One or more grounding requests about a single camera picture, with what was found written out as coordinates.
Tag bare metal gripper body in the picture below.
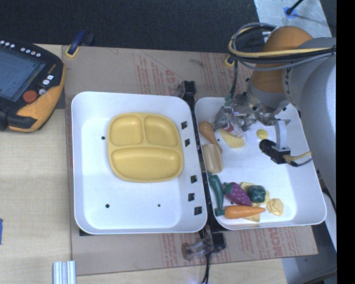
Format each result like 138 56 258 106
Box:
221 93 291 127

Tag orange-brown toy chicken drumstick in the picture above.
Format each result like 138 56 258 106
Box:
198 121 223 153

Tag red and white small toy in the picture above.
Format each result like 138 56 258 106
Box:
224 122 245 139

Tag yellow flat toy slice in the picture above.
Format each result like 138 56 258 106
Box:
219 128 246 150

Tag tan toy bread roll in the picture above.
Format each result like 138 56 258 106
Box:
202 143 224 175

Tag thin black rod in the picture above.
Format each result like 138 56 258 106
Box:
188 98 215 233

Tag yellow toy cheese slice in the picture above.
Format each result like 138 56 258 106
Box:
238 181 271 223

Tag green toy chili pepper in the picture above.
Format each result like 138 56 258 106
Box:
208 172 226 217

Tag green toy bell pepper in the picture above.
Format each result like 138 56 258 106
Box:
247 185 267 204

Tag purple toy grapes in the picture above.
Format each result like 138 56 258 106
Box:
222 182 253 208

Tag white plastic tray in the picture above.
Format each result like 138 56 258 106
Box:
70 91 208 235
194 96 327 231

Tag yellow divided plate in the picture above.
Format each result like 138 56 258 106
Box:
106 112 185 184

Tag pale yellow crinkled toy chip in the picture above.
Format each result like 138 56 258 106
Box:
266 198 285 217

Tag orange toy carrot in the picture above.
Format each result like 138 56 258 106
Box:
224 205 267 220

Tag brown cardboard board, red print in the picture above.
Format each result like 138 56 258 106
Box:
62 45 319 276

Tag black cylinder on white bracket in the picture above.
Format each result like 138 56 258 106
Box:
258 119 293 166

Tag black block with thin wires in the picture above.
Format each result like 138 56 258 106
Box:
177 80 196 101
210 231 227 253

